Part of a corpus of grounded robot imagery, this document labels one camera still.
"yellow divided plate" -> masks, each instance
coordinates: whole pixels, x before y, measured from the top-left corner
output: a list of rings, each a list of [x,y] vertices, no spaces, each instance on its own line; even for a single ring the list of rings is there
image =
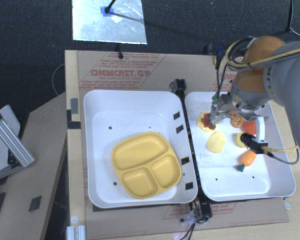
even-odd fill
[[[181,166],[171,145],[153,131],[118,143],[111,162],[125,190],[137,199],[158,195],[181,179]]]

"toy carrot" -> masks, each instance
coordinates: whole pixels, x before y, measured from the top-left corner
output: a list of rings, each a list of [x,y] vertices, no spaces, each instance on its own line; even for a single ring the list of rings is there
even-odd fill
[[[238,165],[236,168],[240,171],[240,172],[243,172],[244,171],[244,168],[246,166],[250,166],[255,158],[256,158],[257,154],[255,152],[253,152],[251,149],[249,149],[245,154],[244,156],[242,157],[241,159],[241,164]]]

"gray surface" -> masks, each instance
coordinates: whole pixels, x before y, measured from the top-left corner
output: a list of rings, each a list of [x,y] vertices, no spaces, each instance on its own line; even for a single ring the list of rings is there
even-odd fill
[[[102,13],[112,0],[72,0],[73,39],[147,44],[141,0],[116,0],[113,13]]]

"black floor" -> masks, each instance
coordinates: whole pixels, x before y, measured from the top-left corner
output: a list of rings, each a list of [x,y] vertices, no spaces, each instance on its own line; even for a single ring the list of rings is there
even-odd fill
[[[227,47],[247,36],[286,29],[290,0],[142,0],[148,44],[127,52],[201,54],[208,42]],[[300,0],[293,28],[300,33]],[[294,34],[279,37],[300,40]],[[0,0],[0,108],[10,104],[18,118],[55,96],[54,70],[66,49],[112,51],[114,43],[72,40],[72,0]],[[64,73],[55,76],[65,90]]]

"orange toy food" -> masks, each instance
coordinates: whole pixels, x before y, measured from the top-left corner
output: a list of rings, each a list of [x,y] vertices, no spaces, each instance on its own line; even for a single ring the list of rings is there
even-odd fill
[[[243,124],[243,131],[247,134],[256,135],[257,134],[257,127],[255,121],[246,121]]]
[[[230,115],[230,123],[234,128],[240,128],[245,122],[245,119],[238,114],[236,110],[232,110],[229,112]]]
[[[240,171],[243,172],[244,168],[246,166],[250,166],[255,158],[256,158],[257,154],[255,152],[253,152],[251,149],[249,149],[244,156],[241,159],[241,165],[238,165],[236,168]]]

